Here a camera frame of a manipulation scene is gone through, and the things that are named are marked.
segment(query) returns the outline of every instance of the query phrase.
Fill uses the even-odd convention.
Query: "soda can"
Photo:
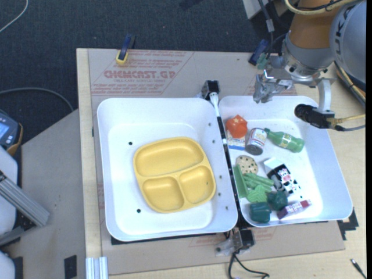
[[[249,138],[246,142],[245,149],[252,155],[261,155],[265,146],[267,133],[264,129],[253,128],[249,133]]]

